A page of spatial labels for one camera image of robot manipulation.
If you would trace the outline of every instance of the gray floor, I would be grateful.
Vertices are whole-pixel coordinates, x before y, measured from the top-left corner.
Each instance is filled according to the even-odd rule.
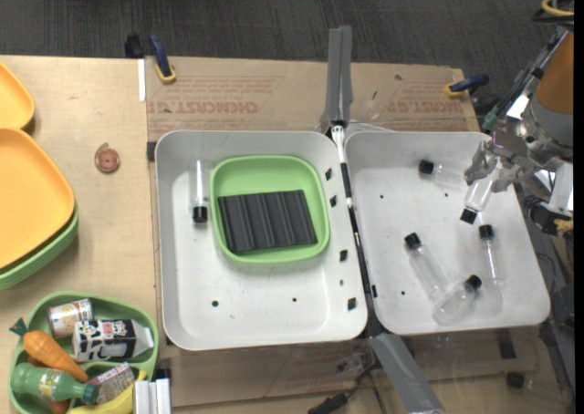
[[[502,95],[553,26],[541,0],[0,0],[0,54],[123,57],[136,31],[168,54],[327,59],[328,28],[353,27],[354,62],[486,73]]]

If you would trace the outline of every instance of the white tray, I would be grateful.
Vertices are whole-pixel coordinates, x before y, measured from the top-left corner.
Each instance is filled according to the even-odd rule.
[[[288,264],[244,264],[225,256],[208,223],[193,223],[189,179],[196,160],[217,165],[245,155],[291,155],[318,172],[328,204],[326,249]],[[350,340],[367,308],[335,145],[316,132],[179,130],[157,143],[162,315],[168,338],[187,350]],[[330,180],[325,172],[332,169]],[[341,261],[339,253],[348,251]],[[356,298],[356,307],[348,302]]]
[[[513,186],[492,194],[473,225],[459,218],[466,184],[445,190],[418,174],[421,159],[459,168],[470,165],[480,133],[359,132],[348,137],[346,154],[357,206],[357,220],[368,262],[373,299],[380,322],[399,335],[442,331],[531,326],[549,313],[548,292],[531,245]],[[432,303],[413,270],[403,238],[417,232],[453,281],[470,274],[486,276],[478,235],[480,224],[493,225],[499,261],[506,276],[504,306],[485,316],[480,293],[478,311],[452,326],[431,318]]]

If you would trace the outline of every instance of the toy can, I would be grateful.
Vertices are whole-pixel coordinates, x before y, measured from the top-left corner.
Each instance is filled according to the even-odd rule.
[[[93,305],[89,299],[81,299],[48,308],[48,321],[53,337],[73,335],[76,322],[93,319]]]

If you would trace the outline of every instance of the green bottle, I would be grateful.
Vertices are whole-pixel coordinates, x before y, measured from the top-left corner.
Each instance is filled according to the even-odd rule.
[[[12,390],[28,393],[48,401],[80,398],[92,403],[98,397],[99,387],[76,381],[67,372],[54,368],[35,367],[28,362],[18,364],[10,377]]]

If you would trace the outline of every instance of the green container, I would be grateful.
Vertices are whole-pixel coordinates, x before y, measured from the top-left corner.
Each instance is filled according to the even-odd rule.
[[[17,285],[61,255],[77,237],[78,224],[79,211],[75,204],[71,219],[54,237],[17,264],[0,271],[0,290]]]
[[[227,247],[219,197],[267,193],[272,191],[304,192],[317,242],[269,250],[234,253]],[[221,162],[211,175],[211,211],[219,244],[224,253],[240,262],[283,263],[305,260],[318,255],[329,242],[327,201],[315,169],[294,156],[243,156]]]
[[[126,304],[117,299],[112,299],[101,295],[62,291],[48,295],[45,297],[45,299],[39,302],[26,319],[26,326],[29,330],[43,330],[51,335],[51,327],[48,321],[48,308],[86,298],[91,299],[91,303],[93,304],[93,315],[96,320],[131,318],[151,330],[152,338],[154,340],[154,347],[148,349],[136,357],[127,359],[127,362],[130,364],[134,372],[134,376],[137,376],[139,371],[143,370],[147,372],[148,379],[152,379],[158,360],[158,327],[151,316],[135,305]],[[70,355],[73,355],[73,346],[71,340],[71,337],[61,337],[56,339],[56,341]],[[12,377],[12,371],[14,370],[14,367],[21,362],[26,362],[27,358],[28,354],[24,350],[22,338],[20,338],[12,358],[8,379]],[[79,365],[87,372],[89,378],[93,378],[112,367],[116,367],[119,364],[119,361],[99,360],[86,362]],[[51,410],[48,404],[41,398],[28,395],[26,393],[15,393],[10,386],[8,386],[8,394],[16,409],[18,409],[18,411],[23,414],[51,414]],[[71,403],[69,411],[75,408],[75,406],[76,404],[74,401]],[[95,406],[95,408],[95,412],[99,412],[99,405]]]

